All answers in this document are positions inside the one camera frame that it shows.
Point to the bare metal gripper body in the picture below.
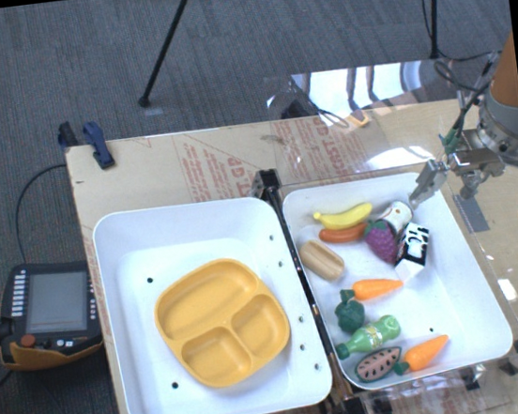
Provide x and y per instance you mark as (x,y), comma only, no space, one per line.
(479,157)

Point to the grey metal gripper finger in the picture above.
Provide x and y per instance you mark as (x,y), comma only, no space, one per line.
(469,185)
(428,179)

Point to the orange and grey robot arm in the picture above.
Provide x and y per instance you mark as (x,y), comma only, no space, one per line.
(506,88)

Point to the white and brown can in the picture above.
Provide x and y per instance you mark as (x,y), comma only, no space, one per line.
(398,213)

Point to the black and white carton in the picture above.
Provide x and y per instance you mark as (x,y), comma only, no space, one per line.
(415,249)

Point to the purple grapes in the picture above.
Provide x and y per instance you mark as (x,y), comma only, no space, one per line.
(381,242)

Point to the yellow banana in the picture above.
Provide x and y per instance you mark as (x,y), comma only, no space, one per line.
(343,217)

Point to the orange sausage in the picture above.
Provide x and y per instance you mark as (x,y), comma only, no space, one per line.
(340,234)

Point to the white plastic tray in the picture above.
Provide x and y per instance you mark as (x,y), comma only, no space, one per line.
(451,299)
(142,359)

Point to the orange carrot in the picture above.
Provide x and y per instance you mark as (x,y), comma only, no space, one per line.
(425,353)
(376,287)

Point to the tan bread roll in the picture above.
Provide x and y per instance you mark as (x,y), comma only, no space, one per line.
(322,260)

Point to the green broccoli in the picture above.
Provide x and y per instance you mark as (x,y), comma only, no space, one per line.
(350,316)

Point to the green bottle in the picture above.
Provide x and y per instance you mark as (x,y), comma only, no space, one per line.
(370,335)

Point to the watermelon slice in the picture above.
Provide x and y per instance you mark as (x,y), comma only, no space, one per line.
(378,364)

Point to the yellow divided plate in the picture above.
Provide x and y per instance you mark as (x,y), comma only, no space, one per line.
(210,302)

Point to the brown cardboard board red print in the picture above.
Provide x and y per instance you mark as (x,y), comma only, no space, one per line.
(165,176)

